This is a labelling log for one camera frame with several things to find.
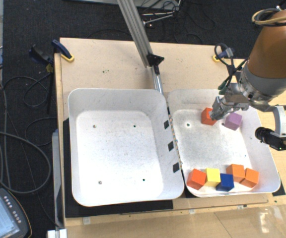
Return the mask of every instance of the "purple block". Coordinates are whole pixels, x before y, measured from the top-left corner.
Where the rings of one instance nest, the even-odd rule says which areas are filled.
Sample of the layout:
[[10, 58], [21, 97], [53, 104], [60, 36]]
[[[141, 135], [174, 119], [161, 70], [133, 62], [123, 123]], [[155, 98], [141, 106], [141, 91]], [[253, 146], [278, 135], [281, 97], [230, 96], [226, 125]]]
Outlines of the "purple block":
[[227, 116], [224, 125], [229, 129], [237, 130], [240, 127], [241, 120], [242, 120], [242, 115], [231, 113], [230, 115]]

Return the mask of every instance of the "black bracket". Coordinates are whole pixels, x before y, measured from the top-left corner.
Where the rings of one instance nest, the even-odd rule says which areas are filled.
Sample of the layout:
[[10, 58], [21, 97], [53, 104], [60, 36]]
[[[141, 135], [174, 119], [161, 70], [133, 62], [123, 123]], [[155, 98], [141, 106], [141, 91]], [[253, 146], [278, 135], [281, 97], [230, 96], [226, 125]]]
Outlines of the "black bracket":
[[148, 64], [149, 66], [154, 67], [154, 71], [156, 75], [159, 75], [159, 68], [158, 65], [164, 61], [163, 57], [153, 55], [153, 54], [148, 54], [147, 56]]

